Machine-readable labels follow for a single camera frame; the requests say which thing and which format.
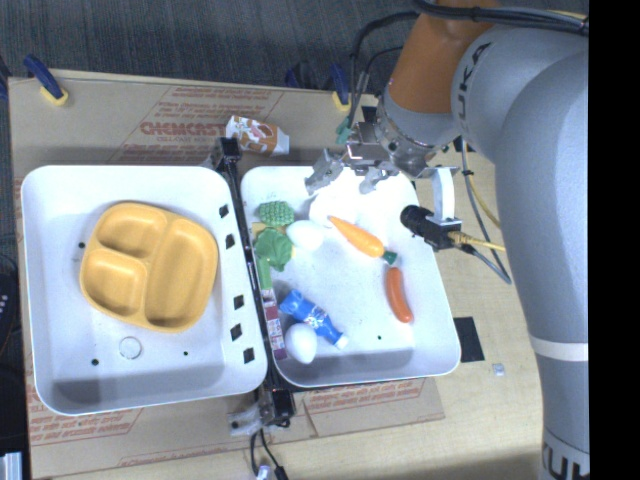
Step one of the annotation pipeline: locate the green lettuce leaf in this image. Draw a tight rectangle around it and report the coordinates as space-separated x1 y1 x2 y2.
253 227 296 274

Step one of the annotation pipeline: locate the orange sausage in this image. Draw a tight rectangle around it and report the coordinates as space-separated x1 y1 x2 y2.
384 265 416 325

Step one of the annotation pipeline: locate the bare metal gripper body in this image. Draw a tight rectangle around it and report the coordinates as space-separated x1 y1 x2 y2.
343 120 450 180

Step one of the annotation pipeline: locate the orange carrot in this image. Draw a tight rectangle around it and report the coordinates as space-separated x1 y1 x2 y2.
326 214 399 266

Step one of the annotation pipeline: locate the yellow divided plate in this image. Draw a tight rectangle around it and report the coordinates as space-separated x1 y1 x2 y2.
78 201 221 334

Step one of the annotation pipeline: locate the green peas cluster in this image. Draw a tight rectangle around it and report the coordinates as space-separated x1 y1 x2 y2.
257 199 297 229

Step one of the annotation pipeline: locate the black cylinder on white bracket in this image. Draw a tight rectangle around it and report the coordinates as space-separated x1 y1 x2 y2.
399 165 464 253

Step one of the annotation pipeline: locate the red and white carton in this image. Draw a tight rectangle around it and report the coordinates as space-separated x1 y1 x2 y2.
260 287 289 362

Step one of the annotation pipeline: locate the white and orange carton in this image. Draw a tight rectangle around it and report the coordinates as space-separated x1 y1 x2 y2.
224 114 292 159

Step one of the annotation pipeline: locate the white plastic tray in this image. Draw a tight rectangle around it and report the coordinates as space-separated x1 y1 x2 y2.
19 163 269 417
239 164 463 390

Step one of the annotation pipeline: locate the brown cardboard board red print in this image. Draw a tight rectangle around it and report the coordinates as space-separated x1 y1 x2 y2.
6 67 447 480

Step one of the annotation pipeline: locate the blue bottle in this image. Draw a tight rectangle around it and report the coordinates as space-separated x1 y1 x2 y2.
277 288 351 351

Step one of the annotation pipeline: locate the white egg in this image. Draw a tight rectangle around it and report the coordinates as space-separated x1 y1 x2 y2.
283 322 320 366
285 219 326 252

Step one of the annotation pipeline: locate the black block with thin wires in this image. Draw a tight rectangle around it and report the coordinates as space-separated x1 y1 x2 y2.
227 387 297 437
211 136 244 172

